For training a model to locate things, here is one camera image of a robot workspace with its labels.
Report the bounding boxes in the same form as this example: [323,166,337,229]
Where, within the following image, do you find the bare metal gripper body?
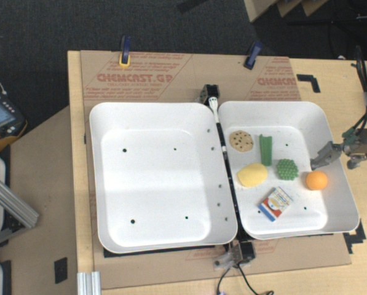
[342,127,367,159]

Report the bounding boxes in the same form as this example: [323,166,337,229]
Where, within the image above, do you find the orange fruit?
[305,170,329,191]

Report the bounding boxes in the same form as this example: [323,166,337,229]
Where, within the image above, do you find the green grapes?
[275,159,299,181]

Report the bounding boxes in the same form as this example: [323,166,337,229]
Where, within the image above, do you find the white plastic tray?
[89,101,239,254]
[216,100,361,240]

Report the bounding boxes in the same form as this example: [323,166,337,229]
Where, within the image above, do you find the green celery stick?
[259,134,273,167]

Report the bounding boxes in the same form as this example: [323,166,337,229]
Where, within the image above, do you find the red white blue carton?
[258,186,294,222]

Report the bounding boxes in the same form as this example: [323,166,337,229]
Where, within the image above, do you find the tan chocolate chip biscuit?
[229,130,254,152]

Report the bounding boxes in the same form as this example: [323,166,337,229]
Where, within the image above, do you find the thin black and white rod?
[208,96,244,242]

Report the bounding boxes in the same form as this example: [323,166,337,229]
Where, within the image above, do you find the brown cardboard board red print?
[80,50,353,290]

